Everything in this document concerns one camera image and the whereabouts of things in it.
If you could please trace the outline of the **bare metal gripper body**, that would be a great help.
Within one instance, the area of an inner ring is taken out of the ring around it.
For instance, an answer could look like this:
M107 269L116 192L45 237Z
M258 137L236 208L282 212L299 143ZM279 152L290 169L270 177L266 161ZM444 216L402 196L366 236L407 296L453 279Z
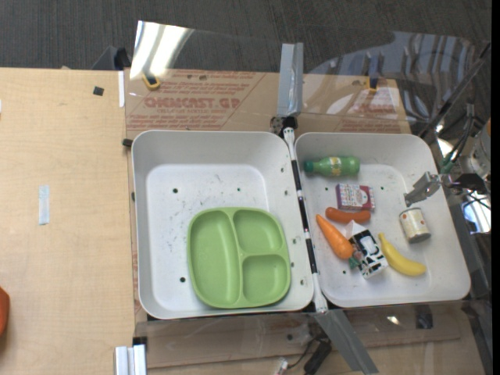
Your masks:
M484 180L476 173L463 173L455 180L452 179L450 174L441 176L442 184L452 190L457 191L475 191L480 195L486 195L488 189Z

